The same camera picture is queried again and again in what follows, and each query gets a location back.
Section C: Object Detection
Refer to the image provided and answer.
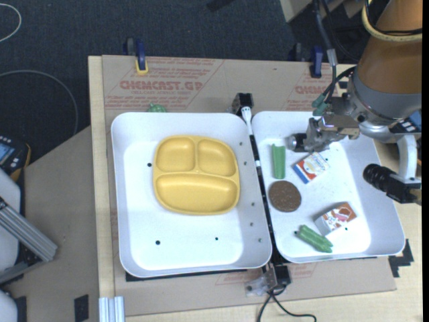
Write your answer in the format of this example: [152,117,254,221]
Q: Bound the dark small can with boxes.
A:
[286,133,306,153]

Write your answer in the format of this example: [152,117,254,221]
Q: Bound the white blue orange carton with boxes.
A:
[292,151,330,184]

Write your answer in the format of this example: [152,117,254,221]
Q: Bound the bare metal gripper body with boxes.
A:
[308,85,404,144]

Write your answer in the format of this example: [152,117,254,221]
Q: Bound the thin black and white rod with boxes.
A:
[241,107,275,265]

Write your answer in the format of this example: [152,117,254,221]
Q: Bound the white plastic tray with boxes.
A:
[110,111,273,278]
[250,110,406,264]

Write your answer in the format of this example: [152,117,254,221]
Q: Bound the black cylinder on white bracket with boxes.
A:
[363,134,422,205]

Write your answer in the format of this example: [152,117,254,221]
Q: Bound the green celery stick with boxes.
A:
[271,143,287,180]

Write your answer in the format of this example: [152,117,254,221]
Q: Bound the brown round biscuit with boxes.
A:
[268,180,302,213]

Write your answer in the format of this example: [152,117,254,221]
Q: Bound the brown cardboard board red print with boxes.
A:
[101,54,398,317]

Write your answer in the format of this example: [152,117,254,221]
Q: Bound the yellow divided plate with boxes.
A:
[152,134,241,216]

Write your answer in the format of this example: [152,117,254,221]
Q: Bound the green bean pods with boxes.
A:
[297,224,334,254]

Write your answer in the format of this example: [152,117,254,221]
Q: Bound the orange and white carton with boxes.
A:
[313,201,358,237]

